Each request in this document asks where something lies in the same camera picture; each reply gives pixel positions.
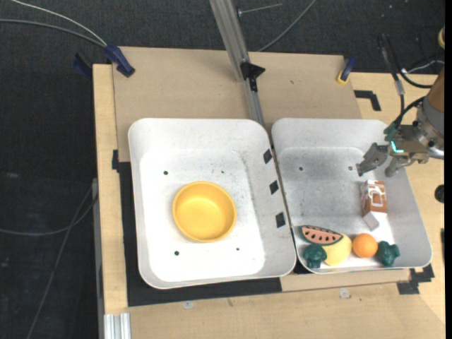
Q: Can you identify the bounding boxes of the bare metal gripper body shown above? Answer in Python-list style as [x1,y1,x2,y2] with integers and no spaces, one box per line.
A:
[388,115,446,165]

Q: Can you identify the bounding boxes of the brown and white carton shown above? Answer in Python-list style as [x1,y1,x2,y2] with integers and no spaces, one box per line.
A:
[359,179,388,219]

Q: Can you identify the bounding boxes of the white plastic tray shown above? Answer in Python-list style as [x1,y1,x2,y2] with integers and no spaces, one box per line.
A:
[127,117,298,290]
[270,117,434,275]

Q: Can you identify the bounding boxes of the orange fruit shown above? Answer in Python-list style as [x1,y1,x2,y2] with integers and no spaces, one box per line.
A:
[352,232,379,259]

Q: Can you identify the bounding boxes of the green broccoli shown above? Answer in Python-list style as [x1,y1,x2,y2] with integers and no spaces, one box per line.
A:
[374,240,401,268]
[302,243,328,270]

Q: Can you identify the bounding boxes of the red watermelon slice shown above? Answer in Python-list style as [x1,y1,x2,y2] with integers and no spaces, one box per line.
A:
[299,225,345,246]

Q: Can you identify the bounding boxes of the yellow lemon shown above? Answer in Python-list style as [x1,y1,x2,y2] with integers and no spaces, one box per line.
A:
[322,234,353,267]

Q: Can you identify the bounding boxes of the yellow bowl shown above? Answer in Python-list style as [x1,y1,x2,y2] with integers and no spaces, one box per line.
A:
[171,180,238,244]

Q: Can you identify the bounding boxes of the brown cardboard board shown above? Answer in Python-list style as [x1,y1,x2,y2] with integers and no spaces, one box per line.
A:
[112,45,412,293]

